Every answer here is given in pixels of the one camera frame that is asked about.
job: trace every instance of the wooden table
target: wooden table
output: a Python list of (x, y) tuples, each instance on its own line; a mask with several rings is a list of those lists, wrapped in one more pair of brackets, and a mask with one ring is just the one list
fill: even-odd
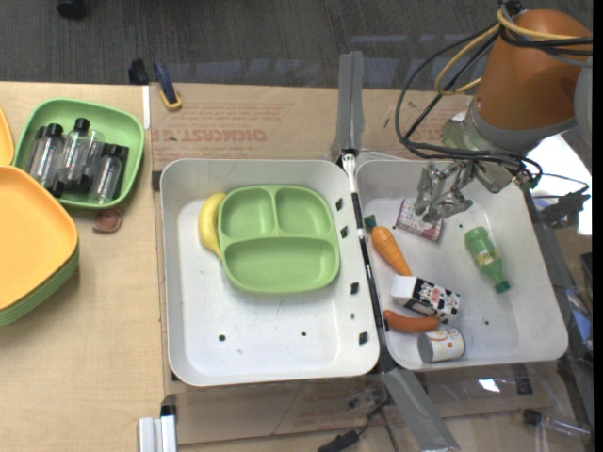
[[(14, 141), (36, 105), (67, 97), (112, 105), (145, 121), (136, 86), (0, 83)], [(137, 422), (158, 416), (165, 397), (151, 135), (139, 179), (121, 206), (115, 234), (92, 230), (94, 213), (70, 210), (79, 232), (80, 263), (48, 300), (18, 321), (0, 327), (0, 451), (114, 452), (137, 449)], [(569, 398), (554, 364), (539, 379)], [(534, 444), (533, 432), (510, 436), (513, 418), (475, 415), (447, 420), (463, 450), (509, 450), (509, 441)], [(201, 444), (183, 450), (317, 450), (333, 431)], [(418, 450), (406, 427), (395, 427), (401, 450)], [(383, 427), (369, 428), (357, 451), (392, 450)], [(568, 450), (551, 445), (550, 450)]]

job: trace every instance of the toy carrot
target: toy carrot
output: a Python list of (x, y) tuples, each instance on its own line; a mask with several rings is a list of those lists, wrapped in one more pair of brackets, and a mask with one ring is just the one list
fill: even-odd
[(377, 250), (383, 259), (393, 267), (398, 274), (402, 276), (413, 276), (392, 232), (384, 226), (377, 226), (377, 220), (374, 215), (365, 218), (365, 224), (370, 230), (370, 240), (373, 243), (375, 250)]

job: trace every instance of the small can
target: small can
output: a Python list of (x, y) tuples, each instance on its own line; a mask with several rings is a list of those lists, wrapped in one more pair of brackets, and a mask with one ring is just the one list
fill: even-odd
[(423, 363), (454, 360), (464, 355), (464, 338), (458, 328), (421, 333), (418, 335), (417, 346)]

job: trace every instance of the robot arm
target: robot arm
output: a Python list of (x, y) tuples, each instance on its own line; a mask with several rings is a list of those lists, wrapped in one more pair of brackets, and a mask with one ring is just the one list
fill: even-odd
[[(507, 2), (501, 5), (497, 17), (497, 27), (484, 31), (457, 54), (457, 57), (463, 55), (485, 38), (493, 39), (491, 36), (498, 32), (481, 79), (456, 90), (478, 85), (464, 116), (445, 124), (442, 141), (446, 147), (437, 148), (456, 162), (469, 158), (473, 163), (470, 178), (477, 177), (495, 193), (511, 180), (531, 186), (532, 176), (520, 159), (529, 162), (524, 159), (526, 154), (542, 139), (578, 124), (590, 143), (593, 59), (592, 33), (562, 12), (525, 10), (518, 2)], [(448, 90), (450, 84), (446, 89), (439, 88), (445, 71), (436, 80), (438, 97), (455, 93)], [(409, 147), (407, 139), (400, 141)], [(494, 158), (497, 155), (511, 160), (505, 161), (504, 157), (497, 160)], [(428, 211), (424, 220), (446, 218), (470, 205), (461, 199), (460, 193), (460, 186), (470, 178), (465, 176), (460, 184), (452, 184), (446, 196), (454, 196), (454, 200), (443, 200), (441, 194), (446, 191), (441, 182), (438, 192), (430, 189), (426, 196), (425, 186), (430, 183), (429, 175), (433, 175), (434, 169), (431, 174), (430, 168), (426, 170), (417, 198), (419, 208)]]

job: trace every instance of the green bottle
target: green bottle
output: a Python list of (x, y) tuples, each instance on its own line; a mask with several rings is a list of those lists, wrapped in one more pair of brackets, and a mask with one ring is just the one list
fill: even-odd
[(497, 292), (507, 291), (511, 286), (502, 275), (500, 255), (486, 229), (480, 226), (468, 231), (464, 235), (464, 243), (469, 248), (481, 272), (492, 280)]

